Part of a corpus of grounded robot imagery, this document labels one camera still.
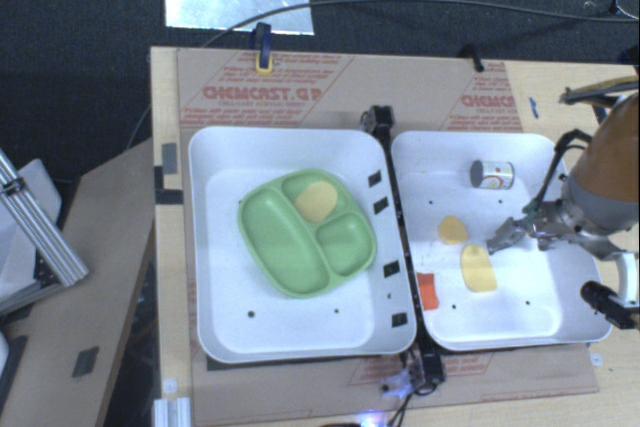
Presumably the small white and grey can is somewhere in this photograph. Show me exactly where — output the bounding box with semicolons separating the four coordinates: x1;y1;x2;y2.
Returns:
469;159;516;191

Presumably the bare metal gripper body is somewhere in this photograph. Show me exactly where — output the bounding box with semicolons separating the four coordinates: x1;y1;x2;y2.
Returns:
522;198;627;262

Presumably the black cylinder on white bracket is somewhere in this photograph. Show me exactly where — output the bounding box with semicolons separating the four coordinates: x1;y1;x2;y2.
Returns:
579;250;640;331

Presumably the green divided plate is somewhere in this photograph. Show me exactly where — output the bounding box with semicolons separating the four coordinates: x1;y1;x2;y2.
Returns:
237;168;379;300

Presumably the yellow oval biscuit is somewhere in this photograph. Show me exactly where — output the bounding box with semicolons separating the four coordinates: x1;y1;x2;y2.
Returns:
293;179;340;224
437;214;470;247

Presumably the black block with thin wires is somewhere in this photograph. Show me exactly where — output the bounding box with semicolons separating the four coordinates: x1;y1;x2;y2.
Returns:
360;104;397;135
418;349;447;387

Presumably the orange flat packet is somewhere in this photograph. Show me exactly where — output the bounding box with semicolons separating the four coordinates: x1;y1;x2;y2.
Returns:
416;271;441;312

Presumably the white plastic tray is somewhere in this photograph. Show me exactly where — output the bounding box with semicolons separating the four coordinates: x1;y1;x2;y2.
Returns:
390;130;614;353
187;125;418;365

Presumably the yellow oblong toy bread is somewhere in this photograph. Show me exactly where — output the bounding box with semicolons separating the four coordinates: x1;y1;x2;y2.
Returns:
459;243;499;294

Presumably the thin black and white rod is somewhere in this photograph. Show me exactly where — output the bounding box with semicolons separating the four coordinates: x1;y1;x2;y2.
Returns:
378;128;433;357

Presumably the brown cardboard board red print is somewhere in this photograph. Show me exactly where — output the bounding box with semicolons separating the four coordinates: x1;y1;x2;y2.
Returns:
175;47;601;424

